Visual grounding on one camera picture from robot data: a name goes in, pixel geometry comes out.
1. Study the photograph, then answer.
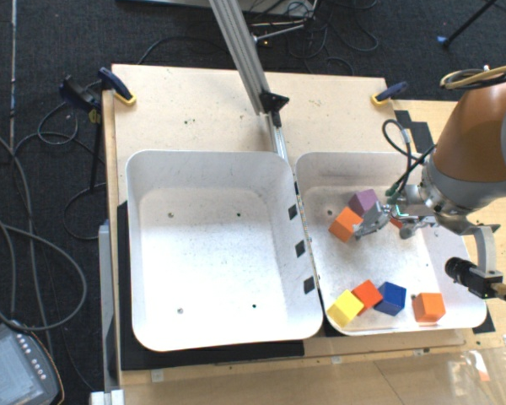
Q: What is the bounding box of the white plastic tray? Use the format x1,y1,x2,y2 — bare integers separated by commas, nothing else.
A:
125,148,325,353
294,151,488,338

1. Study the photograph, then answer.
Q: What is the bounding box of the orange cube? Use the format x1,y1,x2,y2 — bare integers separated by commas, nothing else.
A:
412,292,447,325
328,207,364,244

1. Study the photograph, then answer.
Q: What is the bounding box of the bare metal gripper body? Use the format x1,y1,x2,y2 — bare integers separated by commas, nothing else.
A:
392,167,480,235

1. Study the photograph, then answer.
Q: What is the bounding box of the yellow cube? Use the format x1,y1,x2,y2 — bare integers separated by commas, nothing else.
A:
326,289,365,329

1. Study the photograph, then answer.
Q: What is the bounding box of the red cube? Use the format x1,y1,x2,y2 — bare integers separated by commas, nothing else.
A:
351,279,384,316

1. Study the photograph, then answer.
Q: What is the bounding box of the black cylinder on white bracket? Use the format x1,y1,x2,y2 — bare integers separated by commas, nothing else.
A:
444,224,505,300

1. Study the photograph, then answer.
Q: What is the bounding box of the purple cube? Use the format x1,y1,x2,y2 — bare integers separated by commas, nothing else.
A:
347,188,381,219

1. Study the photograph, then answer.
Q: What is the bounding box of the blue cube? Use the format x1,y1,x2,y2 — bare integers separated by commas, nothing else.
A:
374,281,407,317

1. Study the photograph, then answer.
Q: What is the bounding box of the pale wood board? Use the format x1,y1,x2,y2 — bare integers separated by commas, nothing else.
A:
110,63,467,373

